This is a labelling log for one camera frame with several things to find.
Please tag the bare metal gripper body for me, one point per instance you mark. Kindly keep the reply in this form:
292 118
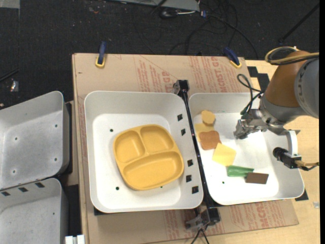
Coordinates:
257 122

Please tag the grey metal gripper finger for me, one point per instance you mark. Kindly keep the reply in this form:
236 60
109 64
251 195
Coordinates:
237 130
245 133

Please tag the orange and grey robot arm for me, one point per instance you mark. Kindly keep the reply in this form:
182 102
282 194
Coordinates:
284 90

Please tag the white plastic tray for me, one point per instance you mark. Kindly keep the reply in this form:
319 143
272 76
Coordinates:
28 217
30 138
256 149
101 149

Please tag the yellow cheese slice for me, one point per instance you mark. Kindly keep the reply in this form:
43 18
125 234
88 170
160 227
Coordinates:
199 128
224 154

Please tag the brown bread slice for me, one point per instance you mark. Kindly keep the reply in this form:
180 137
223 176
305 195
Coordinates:
209 140

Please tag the orange round biscuit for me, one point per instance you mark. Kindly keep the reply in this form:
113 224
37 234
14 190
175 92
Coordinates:
208 117

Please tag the green lettuce leaf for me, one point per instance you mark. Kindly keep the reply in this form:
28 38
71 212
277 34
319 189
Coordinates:
237 171

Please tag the brown rectangular slab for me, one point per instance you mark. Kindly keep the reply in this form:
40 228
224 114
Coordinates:
257 178

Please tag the thin black rod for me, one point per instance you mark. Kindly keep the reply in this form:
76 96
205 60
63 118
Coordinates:
200 159

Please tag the yellow divided plate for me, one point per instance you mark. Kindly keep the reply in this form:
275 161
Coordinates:
148 156

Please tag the brown cardboard board red print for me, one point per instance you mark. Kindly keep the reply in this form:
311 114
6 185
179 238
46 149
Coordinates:
142 72

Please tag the black computer mouse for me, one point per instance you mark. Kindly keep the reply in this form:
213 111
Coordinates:
167 13

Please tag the black cylinder on white bracket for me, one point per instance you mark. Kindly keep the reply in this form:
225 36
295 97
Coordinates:
285 156

